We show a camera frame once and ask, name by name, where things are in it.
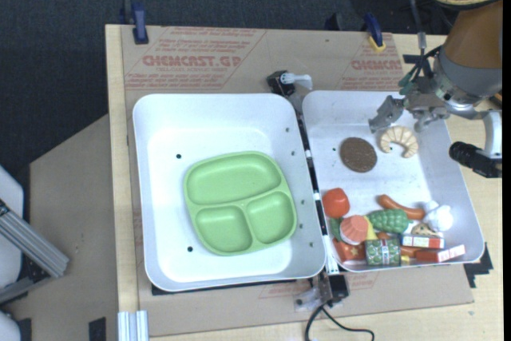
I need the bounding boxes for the yellow toy wedge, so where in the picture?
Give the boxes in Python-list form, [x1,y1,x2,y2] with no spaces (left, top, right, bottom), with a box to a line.
[363,216,379,241]

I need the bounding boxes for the red pizza slice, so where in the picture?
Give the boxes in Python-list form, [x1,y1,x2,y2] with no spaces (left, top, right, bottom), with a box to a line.
[331,238,367,264]

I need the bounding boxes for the green toy leaf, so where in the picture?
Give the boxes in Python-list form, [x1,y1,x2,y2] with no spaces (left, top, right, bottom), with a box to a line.
[328,216,345,243]

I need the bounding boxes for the orange sausage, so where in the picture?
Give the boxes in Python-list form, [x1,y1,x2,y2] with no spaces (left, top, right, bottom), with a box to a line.
[378,193,426,221]

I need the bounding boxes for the white toy cauliflower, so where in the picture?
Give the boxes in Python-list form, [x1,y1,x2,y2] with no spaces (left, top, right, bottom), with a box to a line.
[423,200,454,232]

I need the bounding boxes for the red-orange toy tomato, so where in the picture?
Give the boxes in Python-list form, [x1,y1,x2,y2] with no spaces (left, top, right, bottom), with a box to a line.
[322,187,351,219]

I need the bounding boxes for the green divided plate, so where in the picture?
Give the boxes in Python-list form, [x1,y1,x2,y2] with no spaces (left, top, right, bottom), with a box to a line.
[183,150,299,257]

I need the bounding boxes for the black cylinder on white bracket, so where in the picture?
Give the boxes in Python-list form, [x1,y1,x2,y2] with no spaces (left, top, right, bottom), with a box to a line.
[448,109,504,179]

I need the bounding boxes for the red flat packet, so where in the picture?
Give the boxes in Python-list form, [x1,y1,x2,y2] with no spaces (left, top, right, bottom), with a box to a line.
[414,244,467,264]

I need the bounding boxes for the brown round biscuit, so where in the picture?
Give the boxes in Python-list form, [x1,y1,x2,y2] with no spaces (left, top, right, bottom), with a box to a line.
[339,137,378,174]

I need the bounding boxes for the chocolate chip cookie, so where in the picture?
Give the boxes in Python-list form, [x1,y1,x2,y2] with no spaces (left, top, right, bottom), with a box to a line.
[410,222,434,237]

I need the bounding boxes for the black block with thin wires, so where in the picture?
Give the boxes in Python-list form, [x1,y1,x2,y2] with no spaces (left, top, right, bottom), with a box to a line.
[266,70,295,96]
[326,273,351,305]

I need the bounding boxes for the green grapes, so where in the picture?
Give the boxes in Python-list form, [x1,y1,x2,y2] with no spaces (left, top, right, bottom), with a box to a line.
[366,208,410,235]

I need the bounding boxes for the thin black and white rod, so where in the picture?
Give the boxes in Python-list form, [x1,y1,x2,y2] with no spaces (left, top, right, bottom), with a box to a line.
[279,72,340,275]

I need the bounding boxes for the brown cardboard board red print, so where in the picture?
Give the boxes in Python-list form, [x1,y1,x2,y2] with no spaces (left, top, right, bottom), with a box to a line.
[119,25,476,337]

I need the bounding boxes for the beige croissant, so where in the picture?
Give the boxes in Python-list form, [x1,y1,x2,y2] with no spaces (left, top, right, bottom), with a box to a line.
[379,125,420,159]

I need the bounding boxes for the white plastic tray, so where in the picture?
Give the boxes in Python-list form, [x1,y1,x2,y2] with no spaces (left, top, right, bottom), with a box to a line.
[301,89,486,274]
[132,92,328,293]

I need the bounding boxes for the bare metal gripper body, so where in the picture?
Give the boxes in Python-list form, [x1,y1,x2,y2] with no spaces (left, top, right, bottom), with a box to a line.
[402,77,493,127]

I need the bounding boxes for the red and white carton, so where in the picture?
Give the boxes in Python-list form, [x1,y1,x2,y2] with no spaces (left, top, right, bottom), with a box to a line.
[400,233,446,250]

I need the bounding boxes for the green can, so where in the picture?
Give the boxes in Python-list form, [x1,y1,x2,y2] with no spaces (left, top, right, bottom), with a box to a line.
[364,238,402,268]

